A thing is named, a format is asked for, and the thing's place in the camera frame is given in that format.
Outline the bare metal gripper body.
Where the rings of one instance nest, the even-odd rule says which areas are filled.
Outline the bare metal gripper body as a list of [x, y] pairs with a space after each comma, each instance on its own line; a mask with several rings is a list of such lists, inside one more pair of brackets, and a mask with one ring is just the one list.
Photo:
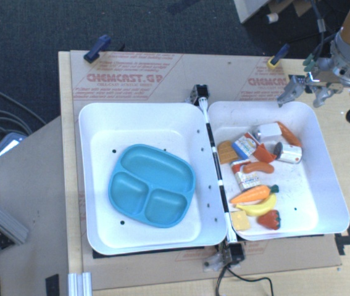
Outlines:
[[350, 58], [331, 56], [314, 59], [309, 56], [305, 60], [305, 72], [307, 93], [319, 87], [329, 87], [329, 84], [350, 88]]

